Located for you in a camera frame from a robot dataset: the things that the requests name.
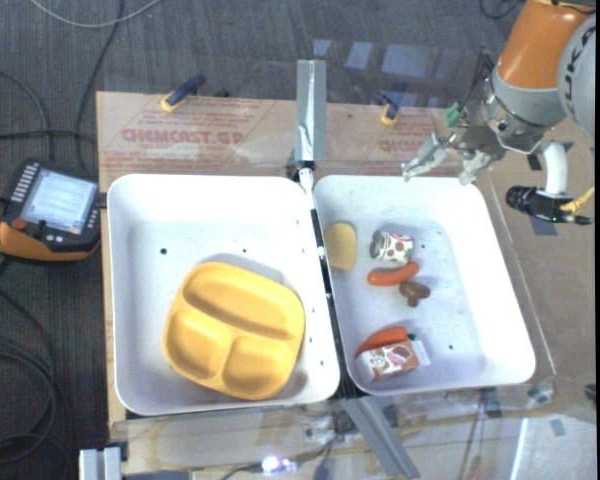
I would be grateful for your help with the white plastic tray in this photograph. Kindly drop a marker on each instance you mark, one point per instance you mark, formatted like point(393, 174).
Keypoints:
point(145, 318)
point(460, 318)

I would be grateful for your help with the yellow divided plate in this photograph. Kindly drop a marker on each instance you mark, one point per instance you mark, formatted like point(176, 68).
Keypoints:
point(235, 330)

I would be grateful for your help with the black cylinder on white bracket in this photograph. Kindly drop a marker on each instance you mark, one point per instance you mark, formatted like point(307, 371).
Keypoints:
point(542, 188)

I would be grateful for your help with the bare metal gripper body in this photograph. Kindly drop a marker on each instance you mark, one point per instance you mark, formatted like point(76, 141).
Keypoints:
point(490, 135)

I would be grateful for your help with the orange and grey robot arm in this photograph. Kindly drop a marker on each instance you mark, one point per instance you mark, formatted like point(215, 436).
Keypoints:
point(545, 43)

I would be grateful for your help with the brown and white carton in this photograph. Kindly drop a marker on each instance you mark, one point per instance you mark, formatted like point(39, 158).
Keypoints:
point(392, 359)

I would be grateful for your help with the orange carrot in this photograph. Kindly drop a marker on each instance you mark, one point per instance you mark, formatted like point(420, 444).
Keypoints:
point(382, 338)

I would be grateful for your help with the brown mushroom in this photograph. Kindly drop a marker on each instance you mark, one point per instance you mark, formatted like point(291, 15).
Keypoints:
point(414, 292)

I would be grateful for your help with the white can strawberry print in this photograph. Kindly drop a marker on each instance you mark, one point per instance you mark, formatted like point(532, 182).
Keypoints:
point(392, 246)

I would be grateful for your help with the brown cardboard board red print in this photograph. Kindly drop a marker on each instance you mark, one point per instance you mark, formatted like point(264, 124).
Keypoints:
point(190, 135)

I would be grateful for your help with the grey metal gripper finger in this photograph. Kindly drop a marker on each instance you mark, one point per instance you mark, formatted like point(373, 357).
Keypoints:
point(424, 159)
point(475, 168)

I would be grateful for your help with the orange sausage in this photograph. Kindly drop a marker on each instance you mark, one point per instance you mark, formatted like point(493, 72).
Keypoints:
point(392, 274)

